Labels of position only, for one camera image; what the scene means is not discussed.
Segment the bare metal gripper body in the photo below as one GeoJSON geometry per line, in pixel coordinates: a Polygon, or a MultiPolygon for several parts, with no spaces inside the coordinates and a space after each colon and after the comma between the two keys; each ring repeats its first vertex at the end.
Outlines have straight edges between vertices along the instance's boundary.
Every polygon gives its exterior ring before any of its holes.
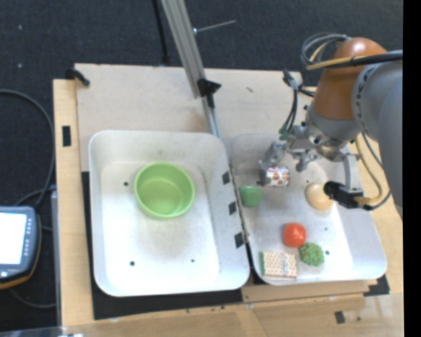
{"type": "Polygon", "coordinates": [[[319,158],[342,161],[349,154],[345,141],[335,140],[312,126],[293,126],[284,133],[286,151],[295,159],[296,152],[314,150],[319,158]]]}

